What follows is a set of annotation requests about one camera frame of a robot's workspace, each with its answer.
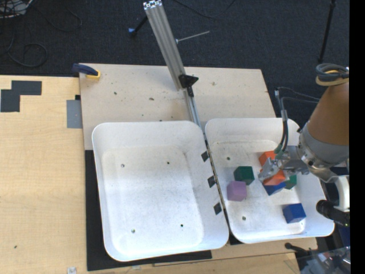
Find dark green cube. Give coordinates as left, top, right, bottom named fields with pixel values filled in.
left=233, top=166, right=256, bottom=186

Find white plastic tray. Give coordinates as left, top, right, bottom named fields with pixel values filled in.
left=91, top=120, right=230, bottom=263
left=204, top=117, right=335, bottom=244

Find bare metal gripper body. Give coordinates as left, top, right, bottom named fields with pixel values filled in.
left=278, top=145, right=350, bottom=183

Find pale wood board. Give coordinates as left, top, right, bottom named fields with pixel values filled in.
left=78, top=63, right=318, bottom=265

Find orange cube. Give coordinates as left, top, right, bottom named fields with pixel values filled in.
left=262, top=168, right=287, bottom=187
left=258, top=150, right=277, bottom=167

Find purple cube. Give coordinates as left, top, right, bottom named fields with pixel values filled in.
left=226, top=180, right=248, bottom=202

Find blue cube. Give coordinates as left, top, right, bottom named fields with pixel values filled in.
left=282, top=203, right=307, bottom=224
left=263, top=181, right=287, bottom=196

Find black cylinder on white bracket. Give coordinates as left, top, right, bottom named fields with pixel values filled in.
left=315, top=175, right=350, bottom=228

